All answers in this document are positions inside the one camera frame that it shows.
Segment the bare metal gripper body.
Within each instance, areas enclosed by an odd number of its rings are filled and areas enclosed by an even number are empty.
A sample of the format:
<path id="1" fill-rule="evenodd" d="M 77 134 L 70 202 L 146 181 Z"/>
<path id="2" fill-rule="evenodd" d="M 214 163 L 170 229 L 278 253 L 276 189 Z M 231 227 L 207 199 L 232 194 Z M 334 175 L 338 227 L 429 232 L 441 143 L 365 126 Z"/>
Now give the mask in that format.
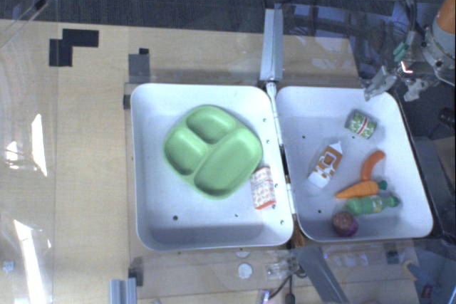
<path id="1" fill-rule="evenodd" d="M 427 78 L 455 86 L 455 59 L 437 46 L 400 43 L 393 51 L 393 57 L 399 75 L 405 78 Z"/>

